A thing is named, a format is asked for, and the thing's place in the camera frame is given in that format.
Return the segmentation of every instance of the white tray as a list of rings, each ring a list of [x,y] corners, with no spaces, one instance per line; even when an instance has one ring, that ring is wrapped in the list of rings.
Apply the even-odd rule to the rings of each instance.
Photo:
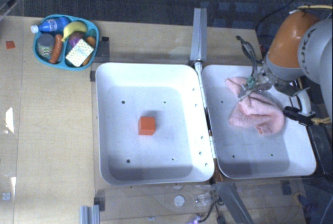
[[[184,65],[106,63],[96,71],[100,172],[109,184],[200,182],[211,153],[200,85]],[[138,135],[140,116],[156,130]]]
[[[231,126],[227,120],[238,98],[225,85],[226,78],[248,77],[251,67],[210,65],[202,80],[220,170],[233,179],[307,176],[316,160],[306,128],[286,118],[277,134],[261,136],[253,129]],[[280,108],[290,105],[287,95],[271,88],[266,95]]]

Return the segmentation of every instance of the clear plastic panel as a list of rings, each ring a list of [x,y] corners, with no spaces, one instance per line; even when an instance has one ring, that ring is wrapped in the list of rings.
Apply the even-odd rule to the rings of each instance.
[[[23,0],[0,0],[0,223],[13,222],[19,142]]]
[[[107,188],[98,190],[95,203],[100,205],[103,224],[197,224],[195,220],[207,216],[209,224],[216,223],[217,217],[227,224],[331,223],[333,184],[325,178],[219,184],[229,185],[231,191],[224,189],[220,197],[218,184]]]

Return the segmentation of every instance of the water bottle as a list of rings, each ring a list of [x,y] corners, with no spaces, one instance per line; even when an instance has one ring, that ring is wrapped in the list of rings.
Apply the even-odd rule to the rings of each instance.
[[[52,32],[63,30],[64,27],[69,23],[67,17],[60,18],[49,18],[43,21],[40,25],[32,25],[32,33],[37,33],[39,31]]]

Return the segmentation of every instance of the orange sticker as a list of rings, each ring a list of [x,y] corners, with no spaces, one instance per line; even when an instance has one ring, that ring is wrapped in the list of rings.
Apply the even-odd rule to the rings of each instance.
[[[6,41],[6,48],[7,48],[7,50],[15,48],[14,41]]]

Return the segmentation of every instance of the banana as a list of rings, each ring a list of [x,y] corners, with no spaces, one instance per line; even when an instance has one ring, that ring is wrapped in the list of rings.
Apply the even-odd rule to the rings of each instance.
[[[65,42],[67,37],[71,35],[73,32],[79,31],[85,33],[87,32],[87,30],[88,28],[85,23],[81,21],[73,21],[64,27],[62,41]]]

